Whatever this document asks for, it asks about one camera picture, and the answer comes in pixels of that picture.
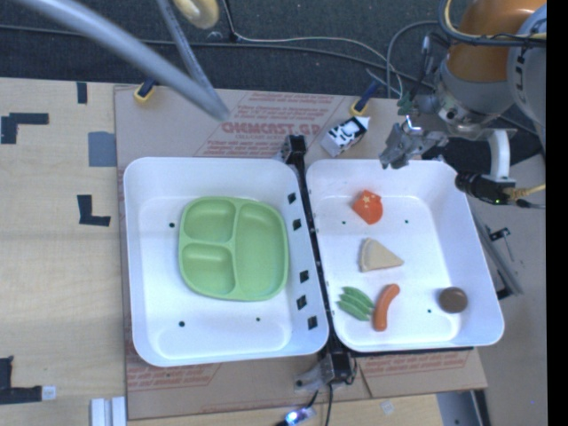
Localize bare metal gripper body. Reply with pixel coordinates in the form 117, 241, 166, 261
406, 102, 490, 161

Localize black and white milk carton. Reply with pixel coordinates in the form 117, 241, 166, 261
319, 115, 372, 158

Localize orange carton with yellow star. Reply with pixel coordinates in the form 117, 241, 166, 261
351, 188, 384, 226

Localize white plastic tray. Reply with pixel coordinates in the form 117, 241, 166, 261
122, 155, 331, 368
305, 157, 506, 354

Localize beige pizza slice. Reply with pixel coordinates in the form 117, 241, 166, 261
358, 236, 406, 273

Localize thin black rod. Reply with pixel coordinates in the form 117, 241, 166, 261
294, 160, 339, 355

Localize brown round biscuit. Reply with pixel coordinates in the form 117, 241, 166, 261
438, 286, 469, 315

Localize orange sausage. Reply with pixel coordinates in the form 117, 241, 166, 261
371, 283, 401, 333

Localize green pea pods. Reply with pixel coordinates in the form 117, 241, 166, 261
336, 285, 375, 322

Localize green divided plate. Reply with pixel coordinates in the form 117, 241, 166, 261
177, 195, 291, 303

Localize brown cardboard board red print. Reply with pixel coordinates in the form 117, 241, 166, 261
114, 84, 489, 421

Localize black cylinder on white bracket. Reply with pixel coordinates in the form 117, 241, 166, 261
454, 129, 518, 206

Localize black block with thin wires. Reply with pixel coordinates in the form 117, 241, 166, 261
294, 351, 357, 392
282, 134, 309, 166

